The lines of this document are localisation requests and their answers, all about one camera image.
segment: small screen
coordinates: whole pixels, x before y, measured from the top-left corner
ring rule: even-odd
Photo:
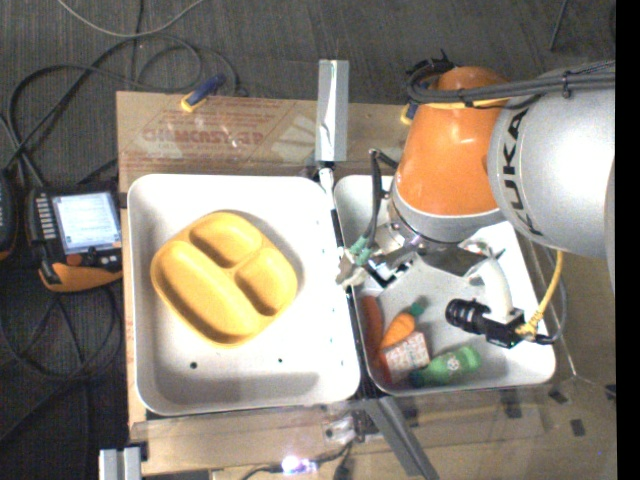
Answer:
[[[109,192],[54,196],[51,202],[66,254],[121,247],[122,234]]]

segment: yellow plate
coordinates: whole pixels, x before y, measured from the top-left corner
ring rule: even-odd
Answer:
[[[298,290],[282,252],[226,211],[205,215],[166,242],[151,261],[151,281],[169,308],[220,347],[257,336]]]

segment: gray carpet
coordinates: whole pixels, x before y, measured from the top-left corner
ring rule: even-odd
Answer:
[[[196,0],[143,0],[139,24],[140,0],[66,1],[101,27],[131,33],[161,26]],[[194,73],[199,81],[221,70],[230,74],[222,55],[238,77],[237,87],[227,84],[224,93],[315,99],[318,60],[338,58],[350,62],[351,101],[401,104],[406,70],[442,50],[458,64],[513,80],[613,58],[615,1],[569,0],[550,50],[562,0],[210,0],[165,31],[198,49],[200,74],[192,53],[159,38],[129,42],[100,67],[122,77],[133,73],[146,90],[184,92]],[[60,67],[27,77],[52,66],[92,64],[120,41],[81,23],[56,0],[0,0],[0,24],[0,112],[22,137],[83,71]],[[115,91],[136,88],[94,73],[61,102],[29,142],[46,183],[117,175]],[[13,151],[8,139],[0,131],[2,167]],[[14,167],[10,173],[24,191],[33,180],[20,187]],[[97,478],[98,450],[127,440],[123,352],[117,333],[105,342],[122,311],[121,286],[110,287],[115,307],[103,291],[51,306],[33,266],[21,247],[0,271],[8,341],[0,338],[0,478]],[[29,360],[16,361],[8,347],[24,352],[40,328],[25,353]],[[87,375],[73,382],[51,375],[76,372],[82,356],[101,345]]]

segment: cable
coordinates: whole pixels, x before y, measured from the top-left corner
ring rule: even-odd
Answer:
[[[385,164],[387,164],[393,170],[396,170],[398,168],[398,162],[396,162],[390,156],[386,155],[383,151],[376,149],[375,152],[376,152],[376,158],[378,160],[382,160]]]
[[[234,91],[236,86],[237,86],[237,74],[235,73],[235,70],[233,68],[233,66],[231,65],[231,63],[219,52],[216,52],[215,50],[212,49],[208,49],[208,48],[199,48],[196,49],[194,46],[192,46],[191,44],[187,43],[186,41],[167,35],[167,34],[155,34],[153,36],[147,36],[144,38],[144,40],[156,40],[156,41],[164,41],[164,42],[172,42],[175,43],[176,46],[170,47],[169,49],[164,49],[159,53],[156,53],[154,56],[152,56],[151,59],[147,60],[140,69],[140,72],[138,73],[138,75],[134,78],[134,79],[129,79],[128,77],[122,76],[122,75],[118,75],[116,73],[113,73],[111,71],[107,71],[104,70],[102,68],[100,68],[99,66],[105,61],[107,60],[111,55],[113,55],[115,52],[117,52],[118,50],[122,49],[124,46],[126,46],[128,43],[130,42],[136,42],[138,41],[137,39],[126,39],[123,41],[118,42],[117,44],[115,44],[114,46],[110,47],[109,49],[107,49],[105,52],[103,52],[98,58],[96,58],[96,60],[94,60],[91,64],[89,65],[85,65],[85,64],[57,64],[57,65],[53,65],[53,66],[47,66],[45,68],[36,70],[34,72],[32,72],[31,74],[29,74],[28,76],[26,76],[25,78],[23,78],[13,89],[13,91],[11,92],[11,95],[9,97],[9,103],[8,103],[8,107],[7,107],[7,120],[5,122],[4,118],[2,118],[2,116],[0,115],[0,118],[2,118],[0,120],[2,127],[5,129],[6,133],[8,134],[8,136],[11,138],[12,142],[16,145],[15,150],[13,152],[13,154],[11,155],[11,157],[9,158],[8,162],[7,162],[7,166],[9,166],[13,161],[16,160],[16,158],[18,158],[19,156],[23,156],[23,153],[26,151],[27,146],[29,145],[30,141],[33,139],[33,137],[35,136],[36,132],[49,120],[52,118],[52,116],[57,115],[57,113],[61,112],[64,110],[65,105],[70,101],[70,98],[76,93],[76,91],[79,89],[79,87],[81,86],[81,84],[88,78],[88,76],[90,74],[99,74],[101,76],[104,76],[108,79],[117,81],[117,82],[123,82],[126,84],[130,84],[134,87],[140,88],[140,89],[144,89],[144,90],[148,90],[148,91],[162,91],[165,93],[185,93],[185,92],[189,92],[192,89],[194,89],[195,87],[197,87],[203,77],[203,71],[204,71],[204,59],[202,56],[201,52],[207,52],[211,55],[213,55],[214,57],[216,57],[218,60],[220,60],[222,62],[222,64],[225,66],[225,68],[230,72],[230,76],[228,77],[231,82],[231,90]],[[152,84],[148,84],[148,83],[144,83],[140,81],[140,78],[144,72],[144,70],[146,70],[148,68],[148,66],[152,63],[155,62],[158,57],[160,55],[163,55],[164,53],[166,53],[167,50],[171,50],[171,51],[176,51],[176,50],[182,50],[182,51],[186,51],[189,56],[193,59],[195,65],[194,65],[194,72],[191,75],[191,78],[189,79],[188,83],[178,86],[178,87],[159,87],[159,86],[155,86]],[[38,79],[42,76],[48,75],[50,73],[54,73],[57,71],[63,71],[63,70],[79,70],[82,73],[79,75],[79,77],[76,79],[75,82],[73,82],[69,88],[67,89],[67,91],[51,106],[51,108],[49,109],[49,111],[47,111],[39,120],[38,122],[35,124],[35,126],[33,126],[33,128],[31,129],[31,131],[29,131],[24,137],[21,136],[20,132],[18,131],[18,126],[16,123],[16,108],[17,108],[17,104],[18,104],[18,100],[20,99],[20,96],[22,95],[22,93],[24,92],[24,90],[26,89],[26,87],[35,79]],[[28,161],[28,167],[30,168],[30,172],[33,175],[34,179],[36,179],[37,183],[39,185],[44,185],[44,181],[42,180],[42,177],[38,174],[37,170],[35,169],[35,167],[32,165],[32,163],[30,161]]]
[[[136,17],[136,26],[134,34],[140,33],[140,27],[142,26],[142,17],[144,16],[144,0],[138,0],[138,14]],[[129,63],[129,79],[133,79],[136,72],[136,51],[138,50],[138,41],[133,41],[131,44],[131,62]]]
[[[549,249],[544,248],[544,254],[547,260],[550,262],[550,264],[554,267],[554,271],[555,271],[555,269],[557,268],[557,264],[553,258],[553,255],[549,251]],[[564,334],[564,330],[567,325],[569,297],[567,294],[567,287],[565,286],[564,280],[562,279],[562,277],[560,277],[558,280],[557,290],[558,290],[558,293],[560,294],[560,321],[558,322],[558,329],[553,334],[553,336],[545,336],[544,334],[537,334],[536,343],[539,343],[540,345],[552,345],[553,343],[558,341]]]
[[[50,399],[50,397],[53,396],[54,394],[66,391],[67,389],[69,389],[70,387],[72,387],[74,384],[78,382],[85,383],[89,381],[94,381],[102,377],[106,373],[108,368],[111,367],[111,365],[113,364],[115,359],[118,357],[118,355],[120,354],[120,351],[122,349],[122,344],[123,344],[123,339],[122,339],[123,325],[122,325],[122,316],[120,315],[120,311],[118,309],[115,295],[113,294],[113,292],[108,286],[101,287],[96,290],[106,293],[107,299],[109,302],[109,307],[110,307],[111,319],[109,322],[108,330],[105,333],[102,341],[100,342],[98,347],[87,357],[84,357],[84,354],[80,349],[79,340],[78,340],[76,331],[73,327],[73,324],[71,323],[71,318],[69,317],[69,314],[63,304],[62,295],[59,293],[56,293],[51,296],[49,303],[47,305],[45,316],[40,320],[40,322],[36,326],[36,330],[32,333],[32,336],[28,341],[27,347],[25,347],[25,349],[22,351],[16,350],[7,339],[7,336],[4,332],[4,327],[2,324],[2,318],[1,318],[2,315],[0,314],[0,334],[1,334],[0,337],[6,343],[5,348],[8,350],[11,356],[11,359],[9,359],[9,361],[6,361],[0,366],[2,366],[2,368],[4,369],[9,362],[17,362],[23,367],[35,372],[38,377],[41,377],[45,381],[58,384],[57,389],[54,389],[53,393],[50,393],[46,398],[39,400],[34,407],[31,407],[30,413],[27,416],[25,416],[25,418],[21,419],[18,422],[15,422],[10,428],[5,430],[4,433],[0,435],[0,442],[2,442],[9,434],[11,434],[22,423],[22,421],[26,419],[26,417],[28,417],[30,414],[33,414],[42,405],[44,405]],[[76,351],[76,353],[79,355],[79,358],[80,358],[79,365],[69,373],[53,372],[27,355],[27,352],[33,347],[33,345],[42,335],[43,326],[49,320],[50,314],[53,308],[56,308],[56,307],[60,310],[63,321],[65,322],[65,326],[67,327],[67,331],[71,336],[74,350]],[[116,345],[110,350],[107,357],[99,362],[98,358],[100,357],[100,355],[102,355],[105,352],[105,350],[107,350],[107,345],[109,341],[112,339],[112,337],[114,336],[114,332],[118,338],[118,341]]]
[[[164,25],[161,25],[161,26],[159,26],[159,27],[157,27],[155,29],[149,30],[147,32],[137,32],[137,33],[134,33],[134,34],[126,34],[126,33],[114,32],[112,30],[108,30],[108,29],[102,28],[102,27],[92,23],[90,20],[88,20],[84,16],[81,16],[78,12],[76,12],[73,8],[71,8],[71,6],[69,6],[64,0],[57,0],[57,1],[72,16],[74,16],[75,18],[79,19],[85,25],[88,25],[89,27],[93,28],[94,30],[97,30],[98,32],[102,32],[104,34],[108,34],[108,35],[114,36],[114,37],[135,39],[135,38],[146,37],[146,36],[149,36],[149,35],[152,35],[152,34],[157,34],[159,32],[164,32],[166,29],[168,29],[170,26],[172,26],[174,23],[176,23],[178,20],[180,20],[185,14],[187,14],[190,11],[192,11],[194,8],[196,8],[197,6],[199,6],[202,3],[206,2],[207,0],[196,0],[194,3],[192,3],[191,5],[186,7],[184,10],[182,10],[180,13],[178,13],[175,17],[170,19]]]
[[[351,449],[353,448],[353,441],[349,441],[348,448],[342,460],[338,463],[336,470],[333,472],[333,480],[346,480],[349,478],[349,470],[346,467],[349,456],[351,455]]]
[[[2,116],[2,114],[0,114],[0,125],[1,125],[2,129],[5,131],[5,133],[7,134],[7,136],[9,137],[9,139],[11,140],[11,143],[12,143],[12,145],[15,148],[15,151],[16,151],[11,156],[11,158],[9,159],[9,161],[7,162],[5,167],[2,168],[4,170],[8,170],[10,165],[11,165],[11,163],[13,162],[13,160],[15,160],[16,157],[18,156],[18,152],[21,150],[20,142],[19,142],[18,138],[12,132],[11,128],[7,124],[5,118],[4,118],[4,116]],[[40,185],[43,185],[44,181],[42,179],[42,176],[40,175],[40,173],[38,172],[38,169],[33,164],[33,161],[31,160],[29,155],[26,154],[25,151],[21,151],[20,155],[21,155],[21,157],[20,157],[21,162],[19,164],[20,171],[22,170],[22,166],[25,165],[26,167],[29,168],[29,172],[31,173],[31,176],[33,176],[33,178],[36,180],[36,182],[39,183]]]
[[[90,183],[91,180],[93,180],[94,178],[100,176],[100,174],[102,174],[104,171],[110,169],[114,165],[115,166],[118,165],[118,158],[117,157],[116,158],[112,158],[108,162],[105,162],[104,164],[102,164],[97,169],[94,169],[93,171],[91,171],[84,178],[82,178],[80,181],[78,181],[76,183],[76,185],[86,185],[87,183]]]
[[[326,464],[327,462],[333,462],[334,460],[339,459],[344,455],[342,461],[340,461],[340,464],[338,465],[338,468],[340,467],[344,468],[344,464],[347,458],[349,457],[349,454],[351,453],[352,447],[353,447],[353,440],[349,441],[338,452],[331,453],[328,455],[321,455],[316,459],[310,459],[309,462],[316,464],[317,468],[319,469],[323,464]],[[251,478],[252,476],[257,475],[258,473],[283,473],[283,472],[284,472],[284,469],[281,464],[259,466],[255,469],[252,469],[247,474],[245,474],[241,480],[247,480],[248,478]]]
[[[542,320],[542,318],[544,317],[544,312],[546,311],[547,306],[549,305],[549,302],[551,301],[551,298],[553,297],[553,294],[558,286],[558,283],[560,282],[563,263],[564,263],[564,253],[561,250],[558,250],[557,256],[556,256],[556,266],[553,272],[553,277],[551,278],[551,282],[547,287],[547,291],[544,297],[542,298],[542,301],[540,301],[540,304],[538,305],[538,309],[531,316],[531,318],[526,324],[523,324],[516,329],[516,333],[522,336],[524,339],[535,340],[535,337],[538,333],[538,324],[540,323],[540,320]]]
[[[419,103],[438,108],[475,108],[477,105],[492,105],[518,96],[530,96],[561,92],[569,96],[576,90],[615,88],[615,72],[602,72],[615,67],[615,61],[598,64],[597,68],[566,71],[562,74],[543,75],[533,80],[487,85],[457,91],[430,90],[419,84],[419,72],[407,82],[407,92]]]
[[[375,244],[378,214],[380,213],[380,205],[382,202],[382,175],[380,173],[380,166],[378,165],[377,153],[375,149],[369,151],[369,156],[371,157],[371,193],[373,201],[371,204],[371,220],[365,232],[368,249],[372,249]]]

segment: light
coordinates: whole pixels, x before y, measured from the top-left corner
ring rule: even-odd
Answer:
[[[309,459],[299,459],[294,455],[288,455],[282,459],[282,473],[284,475],[297,475],[298,473],[314,473],[318,471],[318,464]]]

